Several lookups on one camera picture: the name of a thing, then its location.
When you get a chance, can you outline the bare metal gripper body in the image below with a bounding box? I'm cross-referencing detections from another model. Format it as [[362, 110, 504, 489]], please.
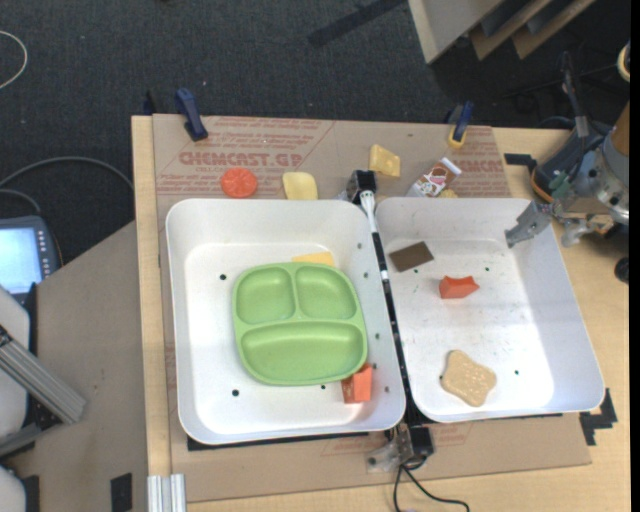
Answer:
[[548, 185, 630, 227]]

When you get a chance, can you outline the orange block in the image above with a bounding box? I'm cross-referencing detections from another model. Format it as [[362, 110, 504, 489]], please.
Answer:
[[438, 275, 481, 300]]

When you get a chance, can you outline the white plastic tray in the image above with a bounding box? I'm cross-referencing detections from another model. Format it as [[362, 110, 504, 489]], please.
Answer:
[[164, 198, 407, 445], [374, 196, 606, 424]]

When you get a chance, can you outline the brown and white milk carton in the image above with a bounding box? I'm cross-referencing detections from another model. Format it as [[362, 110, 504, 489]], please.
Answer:
[[404, 157, 463, 199]]

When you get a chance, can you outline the brown flat square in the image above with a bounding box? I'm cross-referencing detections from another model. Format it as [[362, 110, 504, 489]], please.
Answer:
[[388, 241, 436, 274]]

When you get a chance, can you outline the thin black and white rod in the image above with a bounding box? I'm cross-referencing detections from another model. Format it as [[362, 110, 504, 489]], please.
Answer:
[[359, 189, 417, 427]]

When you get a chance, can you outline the yellow cheese wedge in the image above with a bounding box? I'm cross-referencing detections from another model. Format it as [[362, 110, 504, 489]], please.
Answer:
[[368, 144, 402, 179]]

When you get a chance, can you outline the beige biscuit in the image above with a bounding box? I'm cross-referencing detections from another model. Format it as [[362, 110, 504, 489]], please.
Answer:
[[439, 349, 498, 408]]

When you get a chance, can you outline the yellow cheese slice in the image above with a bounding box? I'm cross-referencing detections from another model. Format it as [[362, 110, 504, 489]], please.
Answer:
[[291, 251, 336, 269]]

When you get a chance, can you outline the pale yellow bread slice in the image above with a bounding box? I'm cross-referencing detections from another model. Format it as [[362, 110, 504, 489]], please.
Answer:
[[282, 171, 320, 201]]

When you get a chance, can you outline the orange carton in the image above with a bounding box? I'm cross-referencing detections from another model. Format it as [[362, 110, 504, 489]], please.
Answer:
[[341, 363, 375, 405]]

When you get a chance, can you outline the brown cardboard board red print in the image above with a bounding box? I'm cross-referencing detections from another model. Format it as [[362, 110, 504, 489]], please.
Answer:
[[152, 113, 594, 504]]

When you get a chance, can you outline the green divided plate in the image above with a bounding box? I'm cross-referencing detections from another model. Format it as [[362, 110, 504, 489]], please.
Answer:
[[231, 262, 370, 387]]

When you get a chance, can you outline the orange round slice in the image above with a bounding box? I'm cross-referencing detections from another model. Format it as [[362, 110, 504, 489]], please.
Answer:
[[220, 167, 259, 199]]

